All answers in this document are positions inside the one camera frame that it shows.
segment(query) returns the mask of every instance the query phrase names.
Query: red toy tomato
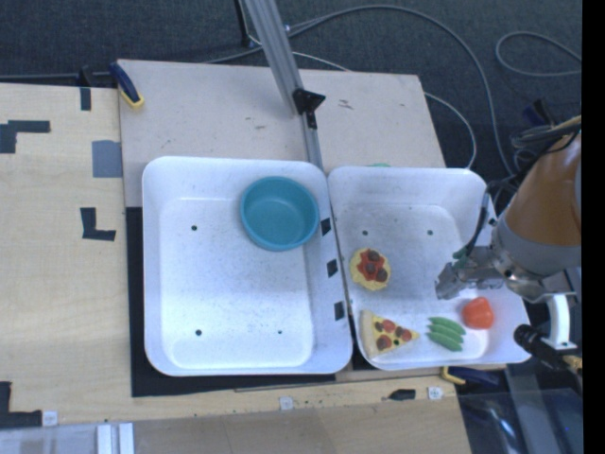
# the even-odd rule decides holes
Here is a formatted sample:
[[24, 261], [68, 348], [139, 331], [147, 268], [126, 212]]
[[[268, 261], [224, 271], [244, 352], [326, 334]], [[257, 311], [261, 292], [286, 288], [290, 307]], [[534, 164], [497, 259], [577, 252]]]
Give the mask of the red toy tomato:
[[488, 329], [493, 324], [493, 311], [487, 298], [479, 296], [462, 309], [462, 320], [469, 328]]

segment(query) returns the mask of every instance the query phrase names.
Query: toy pizza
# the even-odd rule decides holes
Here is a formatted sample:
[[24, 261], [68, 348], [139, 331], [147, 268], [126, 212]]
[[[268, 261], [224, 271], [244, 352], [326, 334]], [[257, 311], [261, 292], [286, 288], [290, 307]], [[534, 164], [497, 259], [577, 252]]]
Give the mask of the toy pizza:
[[361, 343], [368, 359], [393, 351], [420, 337], [420, 333], [376, 316], [368, 309], [361, 311], [359, 326]]
[[376, 249], [358, 249], [349, 263], [351, 277], [366, 289], [377, 291], [389, 283], [390, 264]]

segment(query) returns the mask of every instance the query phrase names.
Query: black tape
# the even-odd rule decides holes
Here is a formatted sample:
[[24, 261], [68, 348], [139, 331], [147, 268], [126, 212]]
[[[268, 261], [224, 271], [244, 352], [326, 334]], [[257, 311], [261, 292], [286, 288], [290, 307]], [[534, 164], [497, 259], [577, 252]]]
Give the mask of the black tape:
[[82, 207], [79, 212], [82, 215], [82, 225], [84, 227], [82, 238], [115, 240], [115, 231], [99, 231], [96, 229], [96, 209], [94, 207]]
[[10, 382], [0, 382], [0, 429], [31, 428], [42, 425], [42, 411], [10, 412]]
[[321, 221], [321, 235], [325, 236], [328, 232], [332, 230], [332, 225], [330, 223], [330, 218], [325, 218]]
[[416, 398], [415, 390], [399, 389], [389, 395], [390, 400], [414, 400]]
[[9, 126], [15, 132], [50, 132], [50, 121], [10, 119]]
[[93, 108], [93, 99], [90, 87], [79, 88], [79, 108], [82, 111], [90, 111]]
[[9, 125], [0, 125], [0, 153], [14, 153], [16, 149], [16, 131]]
[[344, 318], [344, 301], [334, 303], [334, 319], [336, 321]]
[[326, 267], [328, 269], [328, 277], [332, 277], [338, 272], [338, 262], [335, 259], [332, 259], [330, 262], [328, 262]]
[[18, 132], [50, 132], [50, 121], [25, 121], [10, 119], [0, 125], [0, 153], [15, 153]]
[[111, 140], [93, 142], [93, 176], [120, 178], [122, 176], [122, 145]]

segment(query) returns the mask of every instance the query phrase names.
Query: wooden board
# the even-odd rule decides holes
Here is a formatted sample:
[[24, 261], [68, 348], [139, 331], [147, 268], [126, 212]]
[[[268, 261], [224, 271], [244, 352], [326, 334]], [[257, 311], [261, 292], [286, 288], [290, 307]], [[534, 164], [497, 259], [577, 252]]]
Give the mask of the wooden board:
[[[343, 372], [336, 384], [132, 398], [124, 183], [92, 167], [94, 141], [122, 140], [118, 94], [93, 89], [82, 111], [78, 88], [2, 84], [0, 124], [9, 120], [51, 127], [19, 132], [16, 152], [0, 154], [0, 380], [12, 382], [12, 411], [56, 410], [75, 424], [277, 411], [281, 397], [296, 410], [364, 406], [401, 388], [455, 396], [434, 372]], [[81, 207], [114, 241], [82, 238]], [[450, 414], [460, 419], [457, 403]]]
[[135, 447], [146, 454], [266, 452], [470, 454], [453, 397], [291, 410], [205, 419], [140, 422]]

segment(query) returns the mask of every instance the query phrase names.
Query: metal bracket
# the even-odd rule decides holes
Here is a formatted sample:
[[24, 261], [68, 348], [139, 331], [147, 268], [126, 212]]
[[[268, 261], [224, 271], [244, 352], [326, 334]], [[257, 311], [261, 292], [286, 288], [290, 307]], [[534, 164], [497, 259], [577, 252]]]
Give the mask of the metal bracket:
[[306, 116], [306, 124], [309, 128], [316, 130], [318, 122], [315, 119], [315, 110], [324, 101], [325, 96], [304, 89], [296, 89], [292, 93], [292, 97], [294, 98], [294, 104], [296, 104], [296, 111]]

